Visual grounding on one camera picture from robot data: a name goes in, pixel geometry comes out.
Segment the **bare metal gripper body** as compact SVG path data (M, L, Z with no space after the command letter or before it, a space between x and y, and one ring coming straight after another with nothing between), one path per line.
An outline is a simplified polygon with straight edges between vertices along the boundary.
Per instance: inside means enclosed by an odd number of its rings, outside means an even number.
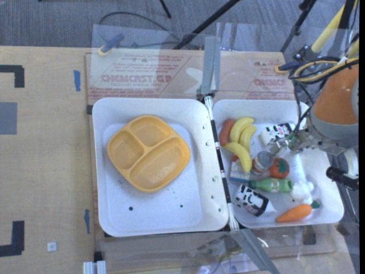
M309 149L319 149L331 155L340 155L343 152L338 140L327 138L311 128L291 132L287 142L289 149L295 152Z

